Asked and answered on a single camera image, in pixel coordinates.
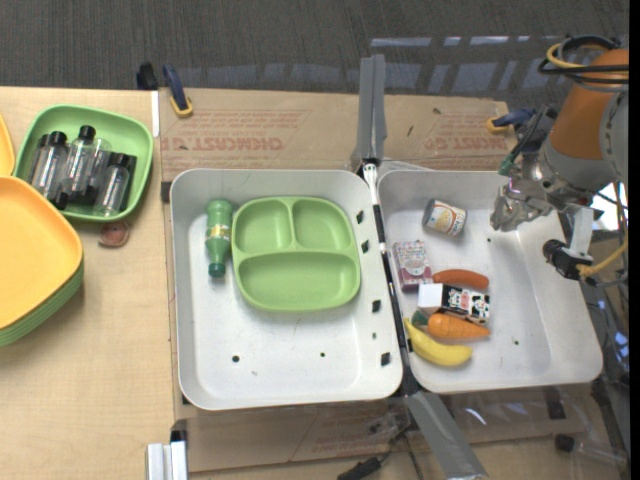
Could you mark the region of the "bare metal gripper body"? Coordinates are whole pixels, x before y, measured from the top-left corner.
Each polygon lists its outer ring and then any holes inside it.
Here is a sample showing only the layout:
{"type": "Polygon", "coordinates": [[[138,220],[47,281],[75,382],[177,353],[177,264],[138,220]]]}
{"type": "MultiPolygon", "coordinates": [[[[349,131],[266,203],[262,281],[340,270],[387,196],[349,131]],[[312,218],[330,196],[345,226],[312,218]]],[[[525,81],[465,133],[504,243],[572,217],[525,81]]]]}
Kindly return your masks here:
{"type": "Polygon", "coordinates": [[[576,192],[557,174],[543,155],[508,155],[501,164],[507,178],[501,189],[506,214],[565,212],[576,203],[576,192]]]}

